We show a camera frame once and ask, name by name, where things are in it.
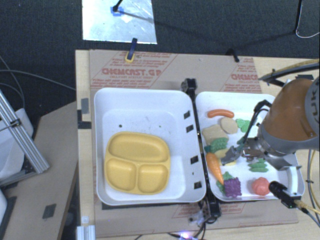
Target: black fabric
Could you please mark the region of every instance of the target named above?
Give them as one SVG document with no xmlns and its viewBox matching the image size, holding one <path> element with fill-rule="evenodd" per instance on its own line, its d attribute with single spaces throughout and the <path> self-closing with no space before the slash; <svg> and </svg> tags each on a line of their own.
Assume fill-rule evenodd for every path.
<svg viewBox="0 0 320 240">
<path fill-rule="evenodd" d="M 294 34 L 299 0 L 151 0 L 157 45 L 136 50 L 168 53 L 318 58 L 319 35 Z M 303 0 L 301 35 L 319 31 L 319 1 Z M 82 0 L 0 0 L 0 55 L 22 70 L 75 87 L 75 50 L 128 50 L 127 43 L 82 40 Z M 75 101 L 72 90 L 16 74 L 26 110 L 40 116 Z M 0 83 L 16 87 L 8 73 Z M 15 109 L 21 100 L 0 85 Z"/>
</svg>

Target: orange carrot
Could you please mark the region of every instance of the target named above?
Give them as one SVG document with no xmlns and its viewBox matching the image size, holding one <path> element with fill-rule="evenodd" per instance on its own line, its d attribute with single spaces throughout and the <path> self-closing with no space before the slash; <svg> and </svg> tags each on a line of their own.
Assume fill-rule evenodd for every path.
<svg viewBox="0 0 320 240">
<path fill-rule="evenodd" d="M 214 109 L 214 110 L 210 110 L 207 115 L 208 115 L 208 118 L 214 118 L 216 116 L 233 118 L 235 116 L 235 113 L 226 109 Z"/>
<path fill-rule="evenodd" d="M 205 159 L 210 171 L 213 173 L 215 178 L 223 185 L 224 178 L 222 176 L 219 159 L 217 158 L 217 156 L 214 153 L 208 152 L 205 156 Z"/>
</svg>

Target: purple grapes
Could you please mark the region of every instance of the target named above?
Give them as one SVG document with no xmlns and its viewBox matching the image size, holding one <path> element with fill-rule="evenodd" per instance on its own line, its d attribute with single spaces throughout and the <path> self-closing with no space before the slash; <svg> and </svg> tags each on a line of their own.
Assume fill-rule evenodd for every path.
<svg viewBox="0 0 320 240">
<path fill-rule="evenodd" d="M 230 178 L 224 181 L 224 192 L 227 197 L 237 197 L 241 196 L 241 183 L 238 179 L 236 178 Z"/>
</svg>

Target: yellow plate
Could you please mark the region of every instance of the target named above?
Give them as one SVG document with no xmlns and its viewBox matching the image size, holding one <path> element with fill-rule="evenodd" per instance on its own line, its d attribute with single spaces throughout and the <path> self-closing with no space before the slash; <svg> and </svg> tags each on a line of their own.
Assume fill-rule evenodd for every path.
<svg viewBox="0 0 320 240">
<path fill-rule="evenodd" d="M 169 181 L 170 151 L 154 135 L 123 131 L 108 141 L 104 177 L 114 189 L 126 193 L 154 195 Z"/>
</svg>

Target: silver square panel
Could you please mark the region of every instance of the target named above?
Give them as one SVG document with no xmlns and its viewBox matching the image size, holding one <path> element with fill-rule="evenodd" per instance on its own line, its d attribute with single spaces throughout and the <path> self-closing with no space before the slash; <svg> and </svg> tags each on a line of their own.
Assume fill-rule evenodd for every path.
<svg viewBox="0 0 320 240">
<path fill-rule="evenodd" d="M 82 0 L 83 39 L 140 44 L 157 44 L 151 0 Z"/>
</svg>

